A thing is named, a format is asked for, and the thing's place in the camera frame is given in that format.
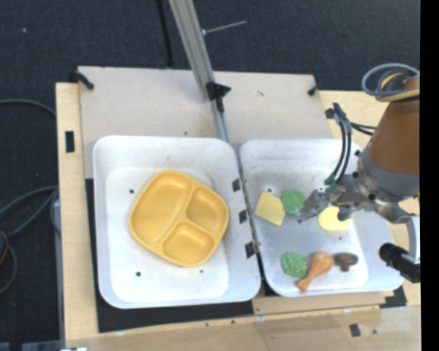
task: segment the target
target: yellow plate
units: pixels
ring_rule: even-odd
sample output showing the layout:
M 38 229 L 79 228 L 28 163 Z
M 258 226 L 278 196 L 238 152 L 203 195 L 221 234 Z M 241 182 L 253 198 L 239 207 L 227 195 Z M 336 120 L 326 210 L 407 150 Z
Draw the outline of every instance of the yellow plate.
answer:
M 133 237 L 151 252 L 186 267 L 203 264 L 229 223 L 226 202 L 212 189 L 175 170 L 156 174 L 129 216 Z

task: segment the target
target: metal pole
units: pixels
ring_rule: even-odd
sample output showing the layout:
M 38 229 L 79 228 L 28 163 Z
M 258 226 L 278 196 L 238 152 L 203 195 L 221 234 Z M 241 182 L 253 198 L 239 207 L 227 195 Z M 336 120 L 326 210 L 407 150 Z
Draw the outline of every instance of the metal pole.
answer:
M 203 33 L 198 22 L 197 12 L 192 0 L 169 0 L 173 11 L 182 44 L 184 45 L 190 67 L 195 76 L 200 94 L 210 102 L 206 85 L 214 82 L 213 69 L 206 50 Z M 217 109 L 215 102 L 211 103 L 214 120 L 217 125 L 219 138 L 230 142 L 223 112 Z

